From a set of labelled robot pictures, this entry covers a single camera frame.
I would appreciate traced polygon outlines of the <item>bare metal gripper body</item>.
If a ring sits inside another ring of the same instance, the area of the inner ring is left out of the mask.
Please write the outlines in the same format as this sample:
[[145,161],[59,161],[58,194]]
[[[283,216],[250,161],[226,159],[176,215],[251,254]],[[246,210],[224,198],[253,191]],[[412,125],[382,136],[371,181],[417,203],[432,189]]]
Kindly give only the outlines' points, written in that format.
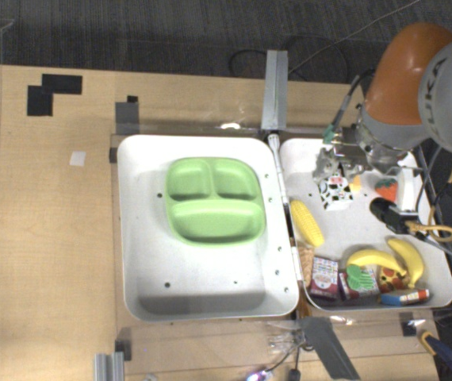
[[343,127],[326,132],[326,144],[330,144],[340,163],[343,161],[369,166],[368,171],[396,174],[405,150],[391,148],[380,143],[362,126]]

